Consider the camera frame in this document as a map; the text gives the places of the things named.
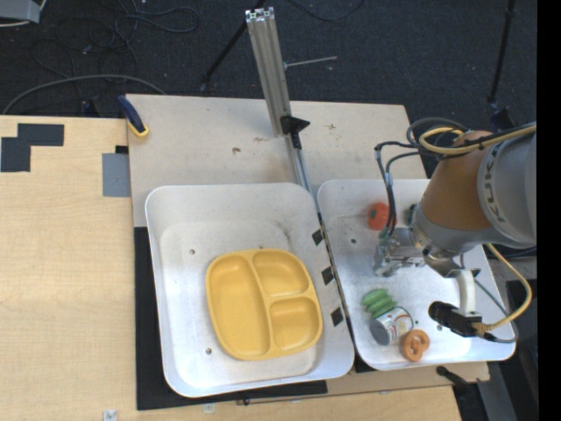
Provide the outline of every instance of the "black pole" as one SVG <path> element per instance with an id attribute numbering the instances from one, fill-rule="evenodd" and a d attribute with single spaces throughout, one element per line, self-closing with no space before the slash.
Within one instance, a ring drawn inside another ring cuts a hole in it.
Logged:
<path id="1" fill-rule="evenodd" d="M 253 7 L 252 10 L 257 10 L 259 9 L 261 6 L 263 6 L 263 4 L 265 3 L 266 0 L 259 0 Z M 218 68 L 218 66 L 221 64 L 221 62 L 224 60 L 224 58 L 226 57 L 226 55 L 230 52 L 230 50 L 232 49 L 232 47 L 234 45 L 236 45 L 236 42 L 238 42 L 238 39 L 241 37 L 241 35 L 244 33 L 244 31 L 247 29 L 247 23 L 244 21 L 242 23 L 242 25 L 238 28 L 238 30 L 234 33 L 234 36 L 230 39 L 230 42 L 228 42 L 228 44 L 226 45 L 226 47 L 224 48 L 224 50 L 218 55 L 217 60 L 214 61 L 214 63 L 210 66 L 210 68 L 207 70 L 207 73 L 204 74 L 202 76 L 201 79 L 201 90 L 205 90 L 207 87 L 207 83 L 210 80 L 210 77 L 212 76 L 212 74 L 216 71 L 216 69 Z"/>
<path id="2" fill-rule="evenodd" d="M 497 68 L 494 72 L 493 87 L 491 88 L 491 93 L 487 97 L 487 101 L 491 104 L 493 109 L 496 109 L 497 103 L 497 88 L 499 87 L 499 80 L 501 78 L 502 63 L 505 59 L 505 52 L 507 50 L 508 34 L 510 32 L 510 24 L 513 17 L 515 16 L 515 2 L 516 0 L 508 0 L 508 7 L 505 12 L 505 26 L 502 31 L 502 41 L 501 49 L 499 51 L 499 59 L 497 61 Z"/>

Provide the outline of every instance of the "wooden table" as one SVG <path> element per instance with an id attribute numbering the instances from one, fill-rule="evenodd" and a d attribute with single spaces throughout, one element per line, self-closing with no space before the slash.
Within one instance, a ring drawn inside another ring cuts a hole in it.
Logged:
<path id="1" fill-rule="evenodd" d="M 138 103 L 142 98 L 131 100 Z M 205 99 L 204 104 L 211 111 L 224 107 L 224 101 L 213 99 Z M 375 122 L 380 129 L 382 123 L 393 124 L 393 131 L 385 135 L 402 136 L 407 127 L 402 107 L 367 106 L 379 114 Z M 317 114 L 321 104 L 294 107 L 308 107 Z M 349 119 L 352 111 L 366 109 L 366 105 L 338 107 Z M 266 114 L 264 103 L 261 109 Z M 328 109 L 320 114 L 323 124 L 339 129 L 330 118 L 330 114 L 337 117 L 334 108 Z M 103 154 L 129 143 L 126 123 L 2 116 L 0 137 L 17 137 L 18 124 L 64 125 L 64 144 L 32 146 L 30 171 L 0 173 L 0 411 L 4 418 L 101 420 L 104 410 L 116 410 L 118 420 L 460 419 L 451 383 L 433 367 L 350 372 L 328 382 L 328 395 L 297 401 L 263 400 L 248 406 L 231 401 L 138 411 L 133 210 L 131 197 L 103 194 L 102 173 Z M 332 131 L 326 130 L 326 135 L 332 136 Z M 320 149 L 310 148 L 314 151 L 310 162 L 315 162 Z M 403 167 L 403 177 L 422 172 L 420 164 L 413 172 L 407 163 Z M 488 379 L 483 362 L 448 368 L 469 382 Z"/>

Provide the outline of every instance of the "yellow divided plate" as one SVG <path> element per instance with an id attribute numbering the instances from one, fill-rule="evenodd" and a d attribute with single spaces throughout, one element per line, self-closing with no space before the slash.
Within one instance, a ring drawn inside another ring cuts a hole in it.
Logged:
<path id="1" fill-rule="evenodd" d="M 241 360 L 264 360 L 313 346 L 322 313 L 308 270 L 282 249 L 219 256 L 206 274 L 207 301 L 224 350 Z"/>

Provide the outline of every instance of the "tin can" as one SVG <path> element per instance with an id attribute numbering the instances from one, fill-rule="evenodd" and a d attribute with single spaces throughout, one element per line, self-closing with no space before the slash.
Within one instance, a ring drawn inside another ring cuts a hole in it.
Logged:
<path id="1" fill-rule="evenodd" d="M 374 339 L 380 345 L 387 346 L 413 329 L 413 318 L 402 307 L 394 307 L 383 315 L 371 319 L 369 328 Z"/>

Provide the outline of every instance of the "toy donut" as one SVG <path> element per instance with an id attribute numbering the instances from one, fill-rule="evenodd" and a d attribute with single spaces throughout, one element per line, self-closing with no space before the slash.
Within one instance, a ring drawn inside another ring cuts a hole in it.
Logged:
<path id="1" fill-rule="evenodd" d="M 429 336 L 421 329 L 413 329 L 404 335 L 401 352 L 407 360 L 419 361 L 423 353 L 429 349 Z"/>

